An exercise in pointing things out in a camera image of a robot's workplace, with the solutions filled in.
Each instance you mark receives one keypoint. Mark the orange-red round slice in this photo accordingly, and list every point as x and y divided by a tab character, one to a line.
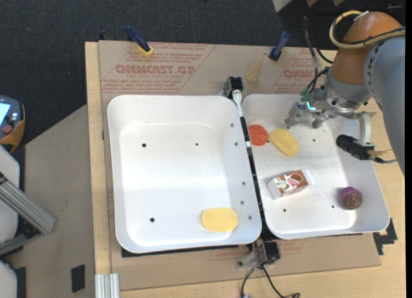
258	135

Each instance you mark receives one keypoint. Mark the thin black and white rod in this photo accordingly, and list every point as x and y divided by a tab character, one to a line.
254	174

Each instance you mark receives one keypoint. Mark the black cylinder on white bracket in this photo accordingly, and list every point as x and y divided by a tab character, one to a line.
349	145

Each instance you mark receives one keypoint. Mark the brown cardboard board red print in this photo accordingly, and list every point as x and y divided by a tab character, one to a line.
199	65

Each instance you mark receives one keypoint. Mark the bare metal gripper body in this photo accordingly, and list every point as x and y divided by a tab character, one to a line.
341	110

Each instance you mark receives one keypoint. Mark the yellow oval crisp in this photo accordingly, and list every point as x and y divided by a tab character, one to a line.
284	142
219	219

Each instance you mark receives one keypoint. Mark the cream ridged cone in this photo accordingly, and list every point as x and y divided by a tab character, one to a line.
254	70

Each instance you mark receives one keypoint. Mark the purple can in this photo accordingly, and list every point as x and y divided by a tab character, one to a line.
351	198

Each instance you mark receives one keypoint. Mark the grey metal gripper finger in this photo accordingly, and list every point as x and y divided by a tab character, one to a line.
317	121
293	116

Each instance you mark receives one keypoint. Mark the brown and white carton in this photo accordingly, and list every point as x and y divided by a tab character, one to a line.
289	184

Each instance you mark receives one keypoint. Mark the white plastic tray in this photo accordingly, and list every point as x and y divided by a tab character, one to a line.
315	190
174	177

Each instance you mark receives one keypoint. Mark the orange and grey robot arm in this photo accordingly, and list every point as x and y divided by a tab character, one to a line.
384	65

